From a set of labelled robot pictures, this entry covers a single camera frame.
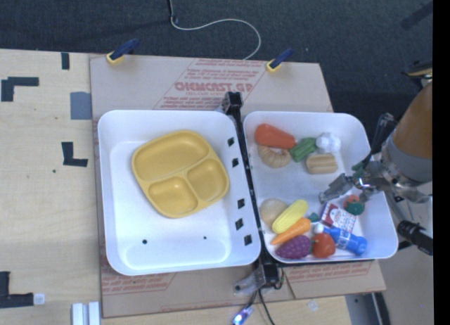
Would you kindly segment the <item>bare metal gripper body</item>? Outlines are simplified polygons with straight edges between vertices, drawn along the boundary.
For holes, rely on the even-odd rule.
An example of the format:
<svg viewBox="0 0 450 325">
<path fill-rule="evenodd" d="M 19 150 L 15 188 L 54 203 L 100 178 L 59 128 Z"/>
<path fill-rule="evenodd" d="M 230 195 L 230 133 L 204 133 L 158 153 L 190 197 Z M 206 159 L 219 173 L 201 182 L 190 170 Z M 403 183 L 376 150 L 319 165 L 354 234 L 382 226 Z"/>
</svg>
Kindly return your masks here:
<svg viewBox="0 0 450 325">
<path fill-rule="evenodd" d="M 403 175 L 392 162 L 361 161 L 353 166 L 353 171 L 353 183 L 360 190 L 362 187 L 376 186 L 381 192 L 413 203 L 432 200 L 431 193 L 423 193 L 419 189 L 421 184 Z"/>
</svg>

